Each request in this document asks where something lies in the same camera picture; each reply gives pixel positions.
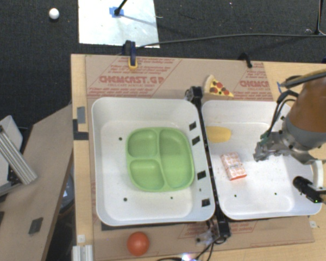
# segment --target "food package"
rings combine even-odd
[[[221,161],[231,181],[246,177],[246,171],[237,152],[221,155]]]

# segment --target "red ball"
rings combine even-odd
[[[127,240],[127,248],[134,256],[145,254],[150,246],[147,236],[142,232],[135,232]]]

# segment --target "black carpet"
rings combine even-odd
[[[318,0],[154,0],[160,41],[238,33],[305,34]],[[48,18],[59,9],[57,23]],[[326,33],[326,0],[321,30]],[[70,54],[116,54],[119,47],[78,43],[78,0],[0,0],[0,119],[29,126],[67,105]],[[138,55],[319,63],[326,39],[241,37],[142,49]]]

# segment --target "toy pizza slice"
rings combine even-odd
[[[228,91],[220,81],[216,80],[215,76],[212,74],[206,79],[204,93],[209,93],[216,96],[234,97],[234,95]]]

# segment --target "ping pong ball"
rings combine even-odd
[[[49,10],[49,17],[53,20],[56,20],[59,18],[59,10],[57,10],[56,8],[52,8],[51,10]]]

